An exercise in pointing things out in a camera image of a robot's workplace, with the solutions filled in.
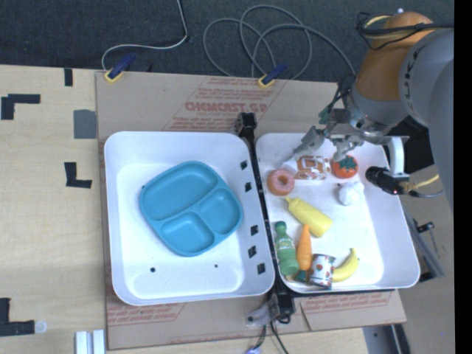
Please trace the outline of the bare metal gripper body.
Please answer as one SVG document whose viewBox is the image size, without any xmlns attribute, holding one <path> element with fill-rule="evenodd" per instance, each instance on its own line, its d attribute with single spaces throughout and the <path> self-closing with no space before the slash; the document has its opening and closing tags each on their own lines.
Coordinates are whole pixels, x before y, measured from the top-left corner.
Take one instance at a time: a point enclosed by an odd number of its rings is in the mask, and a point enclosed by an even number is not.
<svg viewBox="0 0 472 354">
<path fill-rule="evenodd" d="M 372 121 L 347 109 L 334 108 L 325 124 L 324 136 L 330 140 L 382 143 L 391 126 Z"/>
</svg>

